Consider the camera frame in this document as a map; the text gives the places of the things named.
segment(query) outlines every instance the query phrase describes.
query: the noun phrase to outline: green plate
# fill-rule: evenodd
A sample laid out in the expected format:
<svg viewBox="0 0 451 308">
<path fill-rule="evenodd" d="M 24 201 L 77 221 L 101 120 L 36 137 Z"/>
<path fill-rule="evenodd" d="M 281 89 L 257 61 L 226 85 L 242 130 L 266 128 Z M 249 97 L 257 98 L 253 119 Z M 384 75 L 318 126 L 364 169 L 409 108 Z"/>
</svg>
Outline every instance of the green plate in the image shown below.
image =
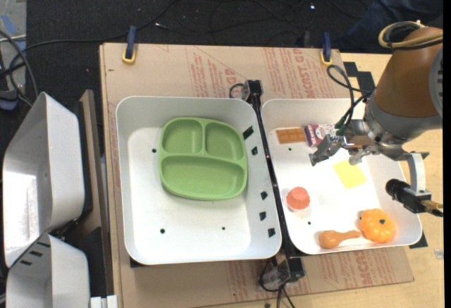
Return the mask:
<svg viewBox="0 0 451 308">
<path fill-rule="evenodd" d="M 231 199 L 246 188 L 247 155 L 233 126 L 205 118 L 174 118 L 159 144 L 163 186 L 181 197 Z"/>
</svg>

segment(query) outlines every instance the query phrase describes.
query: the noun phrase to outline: yellow and blue clamp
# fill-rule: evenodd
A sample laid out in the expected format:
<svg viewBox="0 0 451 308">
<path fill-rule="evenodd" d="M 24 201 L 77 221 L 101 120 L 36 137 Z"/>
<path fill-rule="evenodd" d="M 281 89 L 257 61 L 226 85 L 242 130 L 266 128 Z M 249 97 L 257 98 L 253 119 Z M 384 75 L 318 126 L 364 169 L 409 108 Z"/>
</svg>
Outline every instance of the yellow and blue clamp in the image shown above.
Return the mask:
<svg viewBox="0 0 451 308">
<path fill-rule="evenodd" d="M 330 42 L 330 35 L 328 32 L 324 32 L 321 36 L 323 42 L 323 49 L 321 50 L 321 63 L 325 66 L 332 65 L 332 44 Z"/>
<path fill-rule="evenodd" d="M 122 61 L 128 64 L 135 62 L 136 47 L 135 47 L 136 26 L 130 26 L 127 34 L 127 47 L 122 53 Z"/>
</svg>

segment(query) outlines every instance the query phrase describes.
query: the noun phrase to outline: yellow sticky note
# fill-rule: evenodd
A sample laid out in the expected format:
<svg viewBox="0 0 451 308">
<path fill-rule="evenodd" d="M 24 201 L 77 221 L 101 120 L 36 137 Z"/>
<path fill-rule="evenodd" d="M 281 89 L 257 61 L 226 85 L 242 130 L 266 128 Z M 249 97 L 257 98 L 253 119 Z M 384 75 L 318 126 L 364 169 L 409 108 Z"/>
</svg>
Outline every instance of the yellow sticky note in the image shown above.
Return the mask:
<svg viewBox="0 0 451 308">
<path fill-rule="evenodd" d="M 336 163 L 333 168 L 346 189 L 366 182 L 365 175 L 358 165 L 351 165 L 348 160 Z"/>
</svg>

